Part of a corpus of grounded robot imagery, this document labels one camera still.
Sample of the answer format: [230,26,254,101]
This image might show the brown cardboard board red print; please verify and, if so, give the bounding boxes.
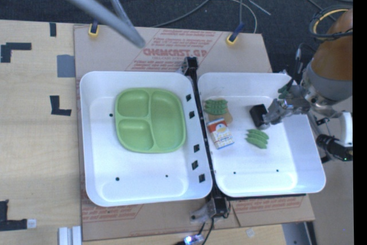
[73,24,316,242]

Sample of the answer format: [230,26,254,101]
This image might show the black cylinder on white bracket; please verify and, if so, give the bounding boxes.
[316,111,354,163]

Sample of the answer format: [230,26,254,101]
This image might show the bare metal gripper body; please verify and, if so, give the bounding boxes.
[282,84,342,119]

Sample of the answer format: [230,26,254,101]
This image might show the black block with thin wires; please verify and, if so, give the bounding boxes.
[210,196,231,216]
[182,56,200,76]

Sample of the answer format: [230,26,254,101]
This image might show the green divided plate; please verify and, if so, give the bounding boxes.
[114,87,188,154]

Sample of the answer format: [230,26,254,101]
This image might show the green pea pods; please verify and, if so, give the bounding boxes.
[204,98,229,115]
[244,128,270,150]

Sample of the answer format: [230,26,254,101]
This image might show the black box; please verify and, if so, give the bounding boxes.
[249,103,270,128]

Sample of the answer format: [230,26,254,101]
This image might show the red and white carton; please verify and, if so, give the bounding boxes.
[206,118,235,150]

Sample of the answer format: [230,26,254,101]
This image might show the white plastic tray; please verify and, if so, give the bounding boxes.
[197,72,327,198]
[79,71,214,208]

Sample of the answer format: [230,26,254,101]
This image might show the thin black rod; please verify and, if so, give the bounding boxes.
[190,73,222,199]

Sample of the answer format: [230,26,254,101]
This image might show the tan biscuit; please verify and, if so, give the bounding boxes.
[207,98,233,126]

